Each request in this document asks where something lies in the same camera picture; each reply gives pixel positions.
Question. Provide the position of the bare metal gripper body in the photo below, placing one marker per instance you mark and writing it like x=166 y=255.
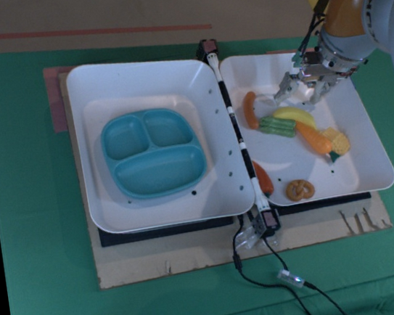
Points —
x=317 y=69

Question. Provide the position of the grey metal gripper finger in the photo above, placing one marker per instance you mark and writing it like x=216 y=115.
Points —
x=286 y=87
x=322 y=90

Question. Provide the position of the white rounded object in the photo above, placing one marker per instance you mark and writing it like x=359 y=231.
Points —
x=300 y=94

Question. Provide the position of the yellow banana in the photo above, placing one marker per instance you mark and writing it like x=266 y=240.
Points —
x=295 y=113

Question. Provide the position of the green beans bundle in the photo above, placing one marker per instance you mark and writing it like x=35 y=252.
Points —
x=277 y=126

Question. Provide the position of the orange sausage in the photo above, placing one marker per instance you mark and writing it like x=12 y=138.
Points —
x=250 y=110

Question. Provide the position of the orange carrot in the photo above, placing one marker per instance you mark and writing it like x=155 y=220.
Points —
x=314 y=139

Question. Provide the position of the yellow corn cob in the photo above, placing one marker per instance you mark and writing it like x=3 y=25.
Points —
x=340 y=141

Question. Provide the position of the white plastic tray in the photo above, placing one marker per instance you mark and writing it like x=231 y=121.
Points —
x=359 y=136
x=142 y=84

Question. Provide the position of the black and white thin rod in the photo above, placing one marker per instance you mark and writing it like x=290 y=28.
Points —
x=237 y=130

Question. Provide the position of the orange red pepper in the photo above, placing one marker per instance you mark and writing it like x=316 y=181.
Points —
x=263 y=178

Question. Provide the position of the brown pretzel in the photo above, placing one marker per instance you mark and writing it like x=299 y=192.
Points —
x=299 y=190

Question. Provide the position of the blue divided plate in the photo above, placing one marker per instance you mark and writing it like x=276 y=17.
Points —
x=157 y=172

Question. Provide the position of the brown cardboard board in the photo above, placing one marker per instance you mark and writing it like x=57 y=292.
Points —
x=181 y=250

